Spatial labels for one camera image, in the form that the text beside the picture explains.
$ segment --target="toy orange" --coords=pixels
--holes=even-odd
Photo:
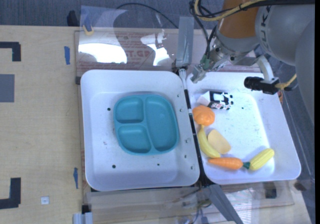
[[[215,113],[204,105],[199,105],[192,110],[193,119],[199,125],[209,126],[215,121]]]

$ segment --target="blue tape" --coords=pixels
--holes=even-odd
[[[64,57],[65,57],[65,63],[66,65],[69,65],[70,64],[70,48],[65,46],[65,49],[64,49]]]
[[[78,168],[77,167],[74,168],[73,177],[75,182],[75,188],[78,189]]]

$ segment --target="carrot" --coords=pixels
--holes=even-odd
[[[239,158],[210,158],[208,159],[210,164],[226,167],[229,169],[240,169],[244,164]]]

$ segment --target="banana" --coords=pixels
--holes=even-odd
[[[198,137],[200,149],[202,150],[203,153],[205,153],[208,157],[211,157],[211,158],[220,157],[220,153],[209,144],[203,125],[201,125],[201,128],[198,132],[197,137]]]

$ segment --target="blue divided plate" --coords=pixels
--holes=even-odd
[[[114,106],[113,120],[119,145],[130,154],[163,154],[178,144],[179,130],[174,109],[160,95],[121,98]]]

